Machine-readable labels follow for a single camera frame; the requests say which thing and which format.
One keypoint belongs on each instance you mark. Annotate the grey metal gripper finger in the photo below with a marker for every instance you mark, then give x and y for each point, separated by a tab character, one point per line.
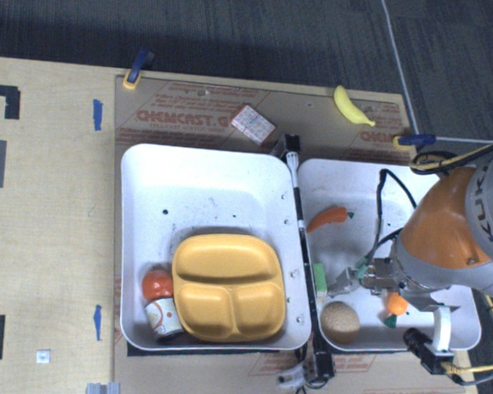
349	276
342	289

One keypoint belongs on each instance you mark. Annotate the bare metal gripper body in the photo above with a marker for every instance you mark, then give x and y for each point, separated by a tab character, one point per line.
382	277

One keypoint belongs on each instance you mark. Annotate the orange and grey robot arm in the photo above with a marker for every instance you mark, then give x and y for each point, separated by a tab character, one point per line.
446	223

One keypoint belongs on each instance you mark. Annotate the green block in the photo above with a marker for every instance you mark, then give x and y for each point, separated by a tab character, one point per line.
319	278

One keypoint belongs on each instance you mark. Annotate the short orange carrot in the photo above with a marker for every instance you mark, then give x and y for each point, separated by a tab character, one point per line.
396	305

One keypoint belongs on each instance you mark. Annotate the brown round bread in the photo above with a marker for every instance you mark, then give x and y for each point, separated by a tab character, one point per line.
340	322

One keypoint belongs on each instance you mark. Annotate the long orange carrot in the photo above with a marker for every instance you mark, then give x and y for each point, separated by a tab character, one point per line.
327	218

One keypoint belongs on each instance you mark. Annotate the thin black and white rod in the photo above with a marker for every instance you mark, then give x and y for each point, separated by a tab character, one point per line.
300	212

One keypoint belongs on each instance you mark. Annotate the white plastic tray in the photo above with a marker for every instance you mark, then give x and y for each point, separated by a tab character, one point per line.
348	182
213	185

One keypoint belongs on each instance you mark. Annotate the yellow divided plate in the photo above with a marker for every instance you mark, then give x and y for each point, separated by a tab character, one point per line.
227	287

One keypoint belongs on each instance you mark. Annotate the yellow banana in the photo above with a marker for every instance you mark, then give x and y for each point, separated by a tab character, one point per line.
350	108

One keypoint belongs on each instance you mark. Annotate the white and red checked carton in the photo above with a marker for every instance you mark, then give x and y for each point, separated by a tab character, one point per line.
253	124

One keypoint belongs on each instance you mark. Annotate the white bottle with orange cap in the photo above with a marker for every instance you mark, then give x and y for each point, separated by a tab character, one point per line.
161	304

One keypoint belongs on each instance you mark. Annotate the brown cardboard board red print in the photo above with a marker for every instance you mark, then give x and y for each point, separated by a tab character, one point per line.
185	116

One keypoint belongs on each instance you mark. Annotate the black cylinder on white bracket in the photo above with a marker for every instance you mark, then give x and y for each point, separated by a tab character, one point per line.
441	327

